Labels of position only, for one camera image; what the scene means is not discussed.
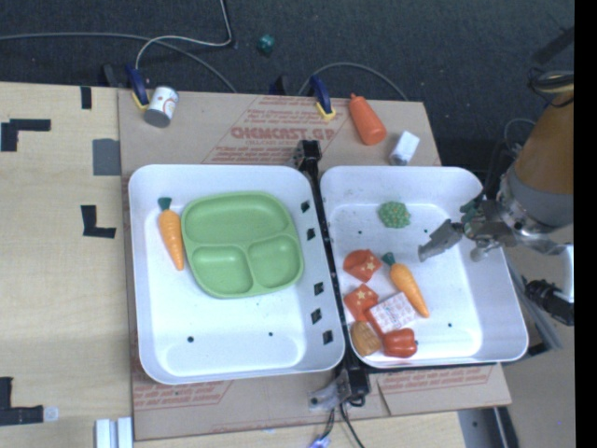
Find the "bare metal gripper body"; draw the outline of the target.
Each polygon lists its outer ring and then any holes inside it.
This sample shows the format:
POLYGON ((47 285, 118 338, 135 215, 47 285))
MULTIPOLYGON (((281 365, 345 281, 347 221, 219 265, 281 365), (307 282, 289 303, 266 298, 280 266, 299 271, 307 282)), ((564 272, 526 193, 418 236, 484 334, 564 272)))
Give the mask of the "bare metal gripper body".
POLYGON ((477 244, 496 248, 521 245, 542 255, 559 256, 566 243, 551 234, 567 225, 564 196, 542 191, 500 189, 493 200, 483 196, 461 207, 464 235, 477 244))

